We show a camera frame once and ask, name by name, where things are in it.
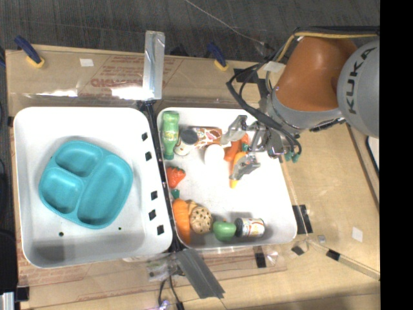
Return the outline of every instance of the toy bottle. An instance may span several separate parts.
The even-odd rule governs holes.
[[[175,111],[166,111],[162,115],[163,125],[161,140],[164,146],[163,157],[166,160],[174,159],[174,147],[179,136],[179,113]]]

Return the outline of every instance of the white wire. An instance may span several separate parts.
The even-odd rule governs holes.
[[[198,7],[197,5],[195,5],[194,3],[192,3],[191,1],[189,1],[189,0],[183,0],[183,1],[185,1],[185,2],[188,3],[188,4],[190,4],[190,5],[193,6],[194,8],[200,10],[202,13],[208,15],[208,16],[211,17],[212,19],[215,19],[216,21],[220,22],[222,25],[225,25],[227,28],[229,28],[231,31],[235,32],[237,35],[239,35],[239,36],[241,36],[241,37],[244,37],[244,38],[247,38],[247,39],[249,39],[249,40],[253,40],[253,41],[255,41],[256,43],[259,43],[260,45],[265,45],[265,43],[262,42],[262,41],[260,41],[260,40],[257,40],[257,39],[254,39],[254,38],[252,38],[252,37],[248,37],[248,36],[242,34],[240,31],[236,30],[235,28],[233,28],[233,27],[230,26],[229,24],[227,24],[227,23],[225,23],[224,21],[220,20],[218,17],[216,17],[216,16],[208,13],[207,11],[203,10],[201,7]]]

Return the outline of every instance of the dark floor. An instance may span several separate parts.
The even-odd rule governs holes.
[[[298,26],[379,24],[380,0],[0,0],[4,49],[15,49],[19,34],[36,44],[142,52],[145,31],[156,30],[165,33],[166,54],[182,45],[190,56],[203,57],[213,41],[227,59],[261,61],[261,43],[279,48]],[[0,103],[0,159],[8,183],[0,229],[13,232],[3,69]]]

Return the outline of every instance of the turquoise divided plate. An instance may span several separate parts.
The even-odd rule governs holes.
[[[101,229],[121,212],[133,178],[129,164],[114,153],[86,141],[69,141],[46,166],[39,195],[56,214]]]

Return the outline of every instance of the plastic tray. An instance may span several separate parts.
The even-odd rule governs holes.
[[[256,120],[240,109],[171,107],[158,114],[159,131],[162,113],[167,110],[179,112],[181,129],[218,127],[225,133],[240,114],[248,116],[249,125]],[[205,150],[193,149],[186,156],[175,154],[173,160],[164,160],[166,167],[175,166],[186,172],[185,178],[176,187],[180,198],[205,206],[215,221],[234,222],[238,217],[261,218],[265,223],[265,233],[260,238],[234,237],[230,242],[220,242],[211,232],[196,234],[191,231],[191,242],[186,244],[187,247],[213,251],[226,247],[287,243],[296,237],[297,223],[279,160],[269,158],[266,152],[257,153],[260,168],[244,175],[232,189],[228,179],[229,163],[222,160],[211,168],[205,165],[204,155]]]
[[[118,155],[69,141],[52,156],[40,179],[40,199],[50,210],[79,225],[110,225],[128,198],[132,169]]]
[[[30,263],[61,267],[151,256],[169,248],[172,226],[150,127],[140,111],[30,107],[16,115],[14,137],[22,248]],[[106,227],[79,225],[49,210],[40,199],[43,171],[50,158],[70,141],[105,149],[132,169],[133,182],[124,207]],[[108,209],[108,220],[115,216],[112,209]]]

